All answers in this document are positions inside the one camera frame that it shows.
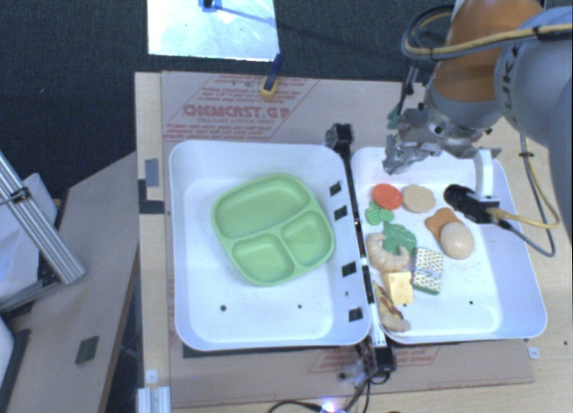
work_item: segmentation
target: green plate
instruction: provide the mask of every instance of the green plate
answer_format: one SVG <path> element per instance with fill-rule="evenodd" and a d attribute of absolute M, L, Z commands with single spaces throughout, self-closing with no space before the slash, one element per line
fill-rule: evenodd
<path fill-rule="evenodd" d="M 250 282 L 275 286 L 326 262 L 334 234 L 297 177 L 271 174 L 221 195 L 211 213 L 218 239 Z"/>

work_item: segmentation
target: toy food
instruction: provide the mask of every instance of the toy food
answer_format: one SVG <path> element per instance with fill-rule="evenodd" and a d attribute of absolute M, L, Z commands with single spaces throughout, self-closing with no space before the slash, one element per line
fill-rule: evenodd
<path fill-rule="evenodd" d="M 426 219 L 425 225 L 432 232 L 436 241 L 440 242 L 441 229 L 444 225 L 450 222 L 462 223 L 461 220 L 456 217 L 453 210 L 450 208 L 441 208 L 438 209 L 433 216 Z"/>
<path fill-rule="evenodd" d="M 440 243 L 444 253 L 456 260 L 469 257 L 475 247 L 472 233 L 461 222 L 450 222 L 444 225 L 440 233 Z"/>
<path fill-rule="evenodd" d="M 412 290 L 412 272 L 395 271 L 382 275 L 384 287 L 389 293 L 392 302 L 399 305 L 407 305 L 414 302 L 414 293 Z"/>
<path fill-rule="evenodd" d="M 384 235 L 371 233 L 366 237 L 366 253 L 370 265 L 381 273 L 388 271 L 400 271 L 410 263 L 410 253 L 402 245 L 399 254 L 391 254 L 382 248 Z"/>
<path fill-rule="evenodd" d="M 390 184 L 378 184 L 372 189 L 372 199 L 381 208 L 391 211 L 397 209 L 402 204 L 402 194 Z"/>
<path fill-rule="evenodd" d="M 402 204 L 411 212 L 428 212 L 436 205 L 432 190 L 421 185 L 404 187 L 402 197 Z"/>
<path fill-rule="evenodd" d="M 394 212 L 381 208 L 376 202 L 370 202 L 366 210 L 366 220 L 370 225 L 380 225 L 382 222 L 394 220 Z"/>
<path fill-rule="evenodd" d="M 425 247 L 415 250 L 412 286 L 416 290 L 437 295 L 441 290 L 444 256 Z"/>
<path fill-rule="evenodd" d="M 409 331 L 410 322 L 404 319 L 404 315 L 392 303 L 392 299 L 376 282 L 373 283 L 376 295 L 376 307 L 380 323 L 388 331 Z"/>
<path fill-rule="evenodd" d="M 414 253 L 416 239 L 414 233 L 403 225 L 384 222 L 384 243 L 382 247 L 391 254 L 399 254 L 399 247 L 403 246 L 412 255 Z"/>

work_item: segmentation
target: white tray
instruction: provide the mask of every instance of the white tray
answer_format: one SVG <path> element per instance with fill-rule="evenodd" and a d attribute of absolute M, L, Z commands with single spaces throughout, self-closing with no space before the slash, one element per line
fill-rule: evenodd
<path fill-rule="evenodd" d="M 418 246 L 441 252 L 424 221 L 440 207 L 448 206 L 443 200 L 448 185 L 475 188 L 474 162 L 443 153 L 415 163 L 404 174 L 389 176 L 381 165 L 384 157 L 383 148 L 365 148 L 357 151 L 352 159 L 364 236 L 382 231 L 381 226 L 373 227 L 365 220 L 376 184 L 388 183 L 398 189 L 411 184 L 423 185 L 436 197 L 434 210 L 414 214 L 398 208 L 394 212 L 394 223 L 412 231 Z M 494 160 L 493 165 L 494 195 L 500 198 L 502 209 L 515 211 L 505 173 L 498 161 Z M 474 235 L 474 252 L 465 260 L 444 256 L 440 294 L 434 296 L 415 290 L 414 303 L 398 307 L 411 323 L 411 330 L 387 334 L 403 344 L 423 344 L 532 338 L 542 333 L 547 315 L 525 243 L 506 230 L 477 225 L 461 213 L 456 215 Z M 379 273 L 372 276 L 382 284 Z"/>
<path fill-rule="evenodd" d="M 175 261 L 175 327 L 198 350 L 352 345 L 371 320 L 340 157 L 319 145 L 188 141 L 170 155 Z M 217 198 L 255 177 L 289 173 L 316 197 L 334 230 L 332 257 L 273 287 L 247 281 L 211 226 Z M 330 187 L 341 190 L 330 196 Z M 346 206 L 347 216 L 334 211 Z M 356 272 L 343 276 L 342 267 Z M 360 309 L 362 318 L 356 318 Z"/>

